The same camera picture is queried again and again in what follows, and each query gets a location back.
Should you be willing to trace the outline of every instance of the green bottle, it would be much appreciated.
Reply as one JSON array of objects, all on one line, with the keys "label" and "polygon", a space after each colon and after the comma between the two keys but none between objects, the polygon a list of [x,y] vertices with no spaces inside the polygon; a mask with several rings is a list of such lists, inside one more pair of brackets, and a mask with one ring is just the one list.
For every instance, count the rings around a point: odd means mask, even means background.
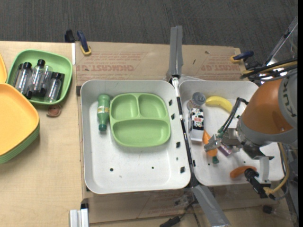
[{"label": "green bottle", "polygon": [[98,120],[99,120],[99,130],[106,131],[107,122],[109,120],[109,95],[101,94],[98,97]]}]

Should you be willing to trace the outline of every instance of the brown coin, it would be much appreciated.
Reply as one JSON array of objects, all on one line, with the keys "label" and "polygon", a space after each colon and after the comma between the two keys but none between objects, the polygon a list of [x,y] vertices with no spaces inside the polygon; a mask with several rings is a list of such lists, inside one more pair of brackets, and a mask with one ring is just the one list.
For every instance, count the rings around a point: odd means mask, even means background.
[{"label": "brown coin", "polygon": [[59,104],[50,105],[47,110],[47,116],[58,117],[61,113],[61,106]]}]

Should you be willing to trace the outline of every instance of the carrot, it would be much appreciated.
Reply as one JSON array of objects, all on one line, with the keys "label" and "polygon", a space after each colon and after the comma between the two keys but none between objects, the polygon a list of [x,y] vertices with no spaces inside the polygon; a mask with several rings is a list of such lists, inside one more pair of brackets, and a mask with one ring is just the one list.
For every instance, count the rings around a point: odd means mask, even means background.
[{"label": "carrot", "polygon": [[[209,139],[210,139],[210,135],[207,133],[206,130],[204,130],[203,132],[203,137],[202,137],[202,140],[203,140],[203,143],[204,144],[208,144],[209,142]],[[217,154],[218,154],[218,149],[210,149],[206,152],[210,157],[215,157]]]},{"label": "carrot", "polygon": [[208,144],[210,138],[211,138],[210,135],[207,133],[206,130],[204,130],[202,140],[205,145]]},{"label": "carrot", "polygon": [[210,149],[207,151],[207,154],[210,156],[210,157],[215,157],[217,154],[218,154],[218,149]]},{"label": "carrot", "polygon": [[245,172],[245,170],[248,168],[252,168],[255,171],[257,170],[254,166],[240,166],[238,168],[233,169],[230,172],[230,177],[235,178],[235,177],[239,176],[240,174],[243,174]]}]

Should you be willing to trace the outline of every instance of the wooden table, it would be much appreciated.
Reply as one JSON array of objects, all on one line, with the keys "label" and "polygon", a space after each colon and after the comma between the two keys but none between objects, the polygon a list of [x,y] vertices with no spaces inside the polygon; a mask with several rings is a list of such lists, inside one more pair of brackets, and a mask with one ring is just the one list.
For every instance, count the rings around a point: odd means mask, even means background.
[{"label": "wooden table", "polygon": [[[0,53],[9,70],[16,55],[25,49],[54,52],[74,61],[73,44],[1,41]],[[35,105],[40,117],[37,139],[9,162],[0,165],[0,226],[68,227],[69,211],[79,209],[85,197],[81,177],[79,96],[76,94],[76,66],[70,90],[62,102],[62,113],[51,118],[47,107]],[[285,201],[280,208],[287,210]],[[264,215],[260,206],[226,208],[231,225],[285,226],[292,223]],[[197,213],[201,226],[209,226],[202,212]],[[92,224],[104,227],[159,226],[169,217]],[[198,226],[192,213],[186,214],[180,227]]]}]

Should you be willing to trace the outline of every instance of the yellow cable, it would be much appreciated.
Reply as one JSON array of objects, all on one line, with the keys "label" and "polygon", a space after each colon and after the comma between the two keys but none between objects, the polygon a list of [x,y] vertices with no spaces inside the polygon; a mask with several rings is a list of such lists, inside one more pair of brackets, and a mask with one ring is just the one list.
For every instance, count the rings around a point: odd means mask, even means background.
[{"label": "yellow cable", "polygon": [[280,148],[280,151],[282,152],[283,161],[284,161],[285,168],[286,168],[286,174],[285,174],[283,181],[275,189],[271,189],[269,187],[263,188],[266,195],[274,194],[276,191],[278,191],[286,183],[286,181],[289,177],[289,166],[288,166],[288,162],[287,162],[287,158],[286,158],[286,153],[285,153],[283,145],[281,143],[278,143],[278,146]]},{"label": "yellow cable", "polygon": [[[275,70],[275,69],[279,69],[279,68],[283,68],[283,67],[288,67],[288,66],[294,66],[298,63],[298,61],[292,61],[292,62],[288,62],[288,63],[284,63],[282,65],[278,65],[278,66],[275,66],[273,68],[268,68],[266,69],[266,67],[264,68],[264,70],[262,71],[259,71],[258,73],[263,73],[263,72],[266,72],[266,71],[271,71],[271,70]],[[244,70],[242,73],[243,74],[248,74],[248,73],[251,73],[253,72],[254,70]]]}]

